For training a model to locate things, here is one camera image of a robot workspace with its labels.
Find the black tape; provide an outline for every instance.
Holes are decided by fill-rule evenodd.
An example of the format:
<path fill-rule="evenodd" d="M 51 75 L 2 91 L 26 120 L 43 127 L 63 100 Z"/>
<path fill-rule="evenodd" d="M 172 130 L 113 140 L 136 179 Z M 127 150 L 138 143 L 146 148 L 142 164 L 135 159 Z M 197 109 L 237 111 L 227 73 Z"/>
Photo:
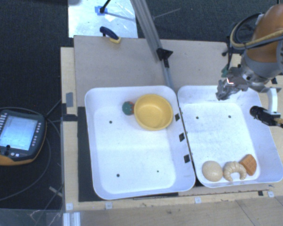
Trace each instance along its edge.
<path fill-rule="evenodd" d="M 184 133 L 181 133 L 181 134 L 179 135 L 179 140 L 180 140 L 180 141 L 183 141 L 184 138 L 185 138 L 185 137 L 184 137 Z"/>
<path fill-rule="evenodd" d="M 179 114 L 177 113 L 177 114 L 175 115 L 175 120 L 178 121 L 179 119 L 180 119 L 180 116 L 179 116 Z"/>
<path fill-rule="evenodd" d="M 74 114 L 67 114 L 67 106 L 66 103 L 62 104 L 62 117 L 63 121 L 77 121 L 77 116 Z"/>
<path fill-rule="evenodd" d="M 102 201 L 94 191 L 85 107 L 78 107 L 78 183 L 79 202 Z"/>
<path fill-rule="evenodd" d="M 190 160 L 190 155 L 185 155 L 184 157 L 183 157 L 183 159 L 184 159 L 184 163 L 188 163 L 189 161 L 191 161 Z"/>

